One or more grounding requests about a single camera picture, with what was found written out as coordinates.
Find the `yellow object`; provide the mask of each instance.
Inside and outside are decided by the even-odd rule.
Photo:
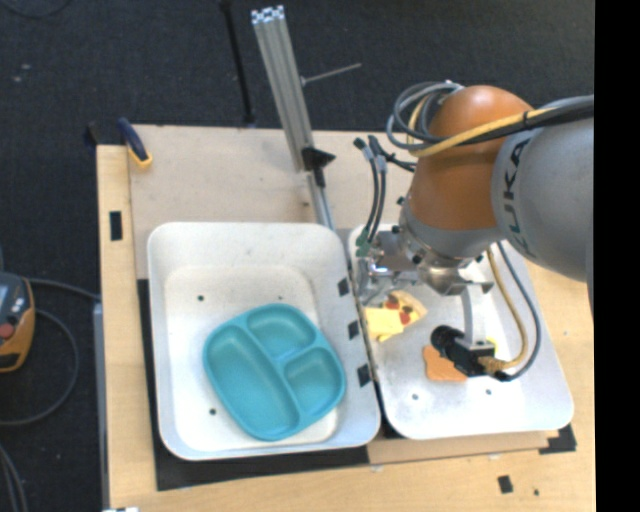
[[[151,165],[151,162],[153,162],[153,156],[151,156],[151,153],[149,153],[148,151],[147,151],[147,158],[145,160],[140,160],[140,157],[136,155],[133,149],[131,149],[131,146],[128,146],[128,150],[131,158],[141,169],[147,169]]]
[[[397,311],[385,308],[365,308],[364,311],[371,339],[385,341],[394,334],[404,331]]]
[[[427,308],[419,300],[405,291],[395,290],[387,295],[381,307],[365,308],[369,337],[386,341],[426,314]]]

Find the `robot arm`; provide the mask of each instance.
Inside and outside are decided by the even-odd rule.
[[[534,110],[496,87],[419,84],[398,98],[387,134],[418,160],[398,225],[370,235],[359,261],[365,304],[400,281],[460,295],[466,332],[443,326],[432,344],[468,375],[503,368],[477,364],[492,357],[476,310],[493,283],[460,274],[493,243],[506,239],[530,261],[587,280],[593,307],[593,97]]]

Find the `blue plate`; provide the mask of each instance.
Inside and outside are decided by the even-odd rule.
[[[297,308],[268,304],[207,338],[204,367],[249,435],[278,441],[315,423],[344,396],[344,370],[322,332]]]

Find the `orange object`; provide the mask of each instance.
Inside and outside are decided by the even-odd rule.
[[[422,350],[422,358],[424,359],[426,368],[425,374],[430,380],[463,382],[467,380],[467,376],[458,371],[453,362],[442,357],[431,345],[427,345]]]
[[[461,89],[444,101],[429,130],[449,137],[532,107],[493,86]],[[439,229],[470,230],[496,225],[491,206],[491,173],[504,137],[446,149],[418,159],[408,194],[413,215]]]

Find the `wooden table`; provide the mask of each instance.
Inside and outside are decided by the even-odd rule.
[[[283,162],[286,165],[288,160],[284,136],[278,131],[171,129],[187,138],[202,135],[200,131],[190,130],[216,135],[207,139],[212,141],[207,145],[208,151],[214,153],[231,154],[241,147],[243,151],[236,155],[235,165],[243,166],[247,172],[258,165],[252,152],[265,148],[275,156],[271,162],[260,161],[260,166],[277,168]],[[143,140],[145,134],[150,136],[150,133],[142,129]],[[350,147],[356,135],[362,136],[342,132],[314,135],[319,149],[339,156]],[[245,144],[256,140],[263,143]],[[170,150],[159,148],[154,161],[157,163],[162,152]],[[361,155],[356,152],[356,157],[362,166]],[[228,160],[218,165],[228,165]],[[439,458],[439,453],[456,452],[442,450],[440,446],[427,457],[429,460],[423,461],[378,463],[158,491],[136,291],[136,279],[144,268],[136,269],[135,246],[139,241],[134,240],[136,206],[132,209],[130,176],[132,172],[153,172],[153,168],[138,171],[132,166],[124,147],[98,147],[104,335],[104,382],[101,384],[106,393],[108,483],[105,494],[110,507],[138,507],[141,512],[595,510],[594,334],[586,286],[533,265],[528,265],[530,276],[575,402],[571,422],[577,440],[575,451],[543,455],[538,449],[528,449],[466,455],[463,449],[456,457]],[[327,170],[330,194],[334,192],[332,185],[344,179],[331,172]],[[407,179],[403,177],[398,182],[397,190],[406,191]],[[357,224],[352,222],[353,212],[366,216],[369,199],[366,194],[360,194],[359,199],[344,183],[340,188],[334,196],[330,195],[334,200],[336,224],[346,227],[351,223],[353,227]],[[350,201],[339,204],[342,197]],[[304,199],[301,205],[309,208]],[[387,221],[393,222],[394,215],[393,211],[387,213]],[[113,230],[114,219],[121,232]],[[511,491],[501,489],[500,482],[507,480],[512,485]]]

